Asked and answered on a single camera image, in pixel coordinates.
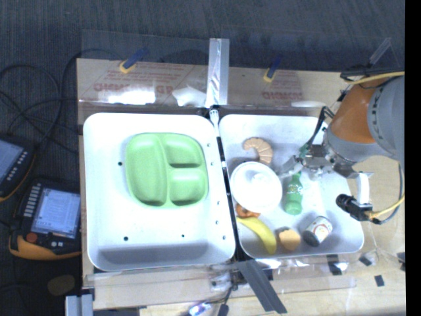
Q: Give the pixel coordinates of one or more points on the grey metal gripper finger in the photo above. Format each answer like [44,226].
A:
[346,170]
[289,165]

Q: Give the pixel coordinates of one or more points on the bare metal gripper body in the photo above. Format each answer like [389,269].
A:
[315,158]

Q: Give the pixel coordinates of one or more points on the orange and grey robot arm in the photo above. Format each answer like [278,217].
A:
[356,123]

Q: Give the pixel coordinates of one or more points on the white plastic tray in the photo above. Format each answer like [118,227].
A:
[332,193]
[108,189]

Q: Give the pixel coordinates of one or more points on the green plastic bottle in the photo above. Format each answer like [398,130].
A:
[293,196]

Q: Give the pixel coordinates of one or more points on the tan croissant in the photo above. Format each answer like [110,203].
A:
[261,148]

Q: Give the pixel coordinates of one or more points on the white bowl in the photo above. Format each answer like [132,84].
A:
[255,188]

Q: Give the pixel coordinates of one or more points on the orange doughnut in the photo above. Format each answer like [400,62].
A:
[245,212]

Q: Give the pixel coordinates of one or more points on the white can with red print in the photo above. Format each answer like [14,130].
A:
[318,230]

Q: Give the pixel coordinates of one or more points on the yellow banana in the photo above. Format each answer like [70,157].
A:
[263,234]

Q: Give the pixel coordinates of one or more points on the tan bread piece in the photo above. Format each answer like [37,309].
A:
[289,239]

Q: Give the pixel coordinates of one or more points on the green divided plate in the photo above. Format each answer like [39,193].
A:
[148,170]

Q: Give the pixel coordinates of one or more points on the brown cardboard board red print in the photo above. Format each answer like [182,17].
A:
[138,81]

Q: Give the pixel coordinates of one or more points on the black cylinder on white bracket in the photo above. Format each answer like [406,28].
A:
[353,206]

